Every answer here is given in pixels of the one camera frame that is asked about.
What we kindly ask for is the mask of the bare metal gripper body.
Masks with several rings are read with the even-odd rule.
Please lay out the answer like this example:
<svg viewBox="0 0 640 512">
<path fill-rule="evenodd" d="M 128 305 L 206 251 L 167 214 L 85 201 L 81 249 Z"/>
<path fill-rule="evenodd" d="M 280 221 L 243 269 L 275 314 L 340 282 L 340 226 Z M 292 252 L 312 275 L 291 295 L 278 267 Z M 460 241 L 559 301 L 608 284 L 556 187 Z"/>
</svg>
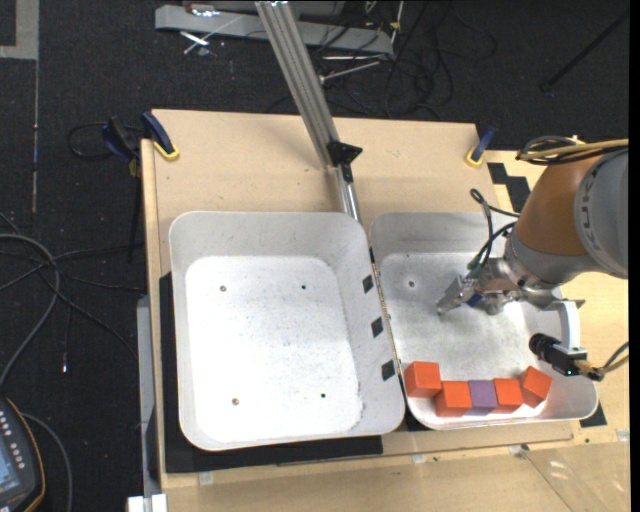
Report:
<svg viewBox="0 0 640 512">
<path fill-rule="evenodd" d="M 517 284 L 515 277 L 505 257 L 489 258 L 468 273 L 468 278 L 472 281 L 472 295 L 468 302 L 505 303 L 521 300 L 524 290 Z"/>
</svg>

